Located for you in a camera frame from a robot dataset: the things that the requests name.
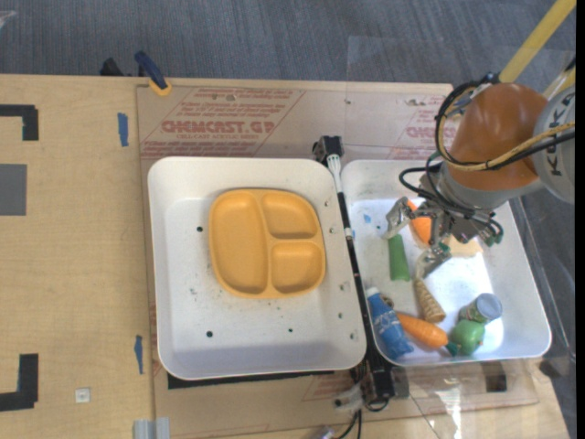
yellow compartment plate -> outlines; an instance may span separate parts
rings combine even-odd
[[[209,211],[209,250],[219,283],[242,297],[305,294],[324,279],[319,219],[292,192],[239,188],[218,196]]]

orange carrot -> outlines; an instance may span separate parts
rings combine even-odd
[[[428,347],[440,348],[449,343],[447,333],[431,322],[398,312],[396,315],[404,331]]]
[[[412,211],[417,209],[417,206],[412,203],[410,200],[408,201],[408,205]],[[415,231],[416,235],[419,239],[428,244],[429,240],[431,239],[431,225],[432,220],[429,217],[421,216],[416,219],[413,219],[410,224],[412,225],[411,229]]]

metal can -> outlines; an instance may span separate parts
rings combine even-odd
[[[488,324],[502,315],[502,303],[495,294],[482,293],[459,311],[459,320],[467,319]]]

green block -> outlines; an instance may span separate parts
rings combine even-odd
[[[404,241],[400,234],[388,239],[388,251],[390,254],[390,280],[410,281],[409,262],[406,259]]]

gray carpet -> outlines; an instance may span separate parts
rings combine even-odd
[[[0,72],[99,75],[114,58],[136,75],[144,50],[172,77],[456,85],[501,70],[555,1],[0,0],[16,11],[0,28]],[[573,11],[518,81],[543,91],[575,56],[576,31]],[[537,223],[526,247],[555,331],[543,369],[576,437],[575,210],[548,192],[514,206]]]

